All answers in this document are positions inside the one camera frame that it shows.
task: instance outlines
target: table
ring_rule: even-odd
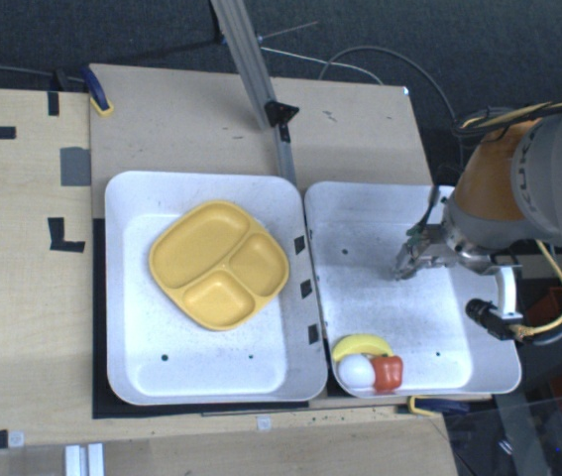
[[[103,216],[100,193],[107,179],[128,169],[275,173],[274,144],[256,128],[238,76],[93,69],[116,107],[108,120],[95,116],[83,93],[60,93],[55,116],[54,97],[45,92],[0,90],[0,126],[16,127],[17,133],[15,140],[0,140],[0,429],[21,430],[28,446],[136,439],[136,445],[157,442],[151,444],[156,453],[168,451],[164,443],[176,437],[182,446],[206,443],[217,456],[222,451],[216,446],[249,453],[249,441],[237,439],[256,439],[263,450],[284,442],[292,447],[277,460],[279,467],[300,464],[301,457],[310,466],[315,459],[300,449],[304,443],[331,459],[332,445],[358,438],[365,439],[365,448],[354,451],[354,460],[365,467],[386,463],[389,439],[401,474],[425,474],[430,467],[434,474],[454,474],[441,419],[398,415],[388,402],[361,407],[366,404],[323,395],[307,410],[272,413],[273,428],[266,433],[256,432],[256,414],[91,418],[90,243],[92,218]],[[430,183],[402,88],[297,79],[274,84],[281,101],[301,108],[290,131],[302,191],[324,179]],[[171,120],[151,112],[146,99],[125,95],[141,86],[167,97]],[[131,121],[135,127],[128,128]],[[133,138],[140,132],[158,146],[143,149]],[[166,143],[171,153],[156,153]],[[89,149],[91,185],[62,184],[62,169],[71,166],[61,164],[61,155]],[[63,219],[65,241],[85,242],[82,252],[50,249],[50,218]],[[380,454],[368,461],[363,449]],[[211,460],[195,463],[208,467]]]

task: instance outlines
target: yellow banana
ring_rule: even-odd
[[[349,354],[371,354],[373,356],[393,356],[393,350],[388,342],[378,335],[358,333],[348,335],[340,340],[333,348],[331,357],[338,362]]]

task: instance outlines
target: white ball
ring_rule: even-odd
[[[350,354],[338,363],[338,378],[348,388],[370,388],[376,382],[376,371],[364,354]]]

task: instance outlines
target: white tray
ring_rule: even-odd
[[[149,251],[184,213],[213,199],[252,214],[282,246],[289,279],[253,318],[207,330],[151,276]],[[327,379],[320,316],[297,189],[276,177],[127,172],[105,194],[107,367],[136,405],[306,401]],[[309,283],[313,293],[307,294]]]
[[[494,278],[456,266],[393,280],[395,255],[405,231],[426,210],[429,192],[423,185],[345,182],[321,182],[307,191],[305,213],[329,346],[353,333],[385,338],[404,363],[395,395],[508,393],[521,375],[514,343],[496,340],[465,313],[471,298],[497,302]],[[430,222],[440,218],[436,207]],[[377,395],[342,386],[356,397]]]

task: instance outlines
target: dark background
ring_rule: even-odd
[[[318,22],[262,46],[322,60],[356,46],[388,48],[432,75],[457,114],[562,100],[562,0],[245,1],[261,36]],[[69,75],[91,62],[234,72],[227,48],[209,45],[212,36],[207,0],[0,0],[0,64]],[[273,76],[315,78],[321,70],[264,56]],[[454,171],[439,168],[458,162],[458,148],[432,85],[395,57],[363,52],[341,61],[409,88],[435,180],[454,182]],[[326,77],[374,82],[342,68]],[[0,87],[48,89],[50,82],[0,72]]]

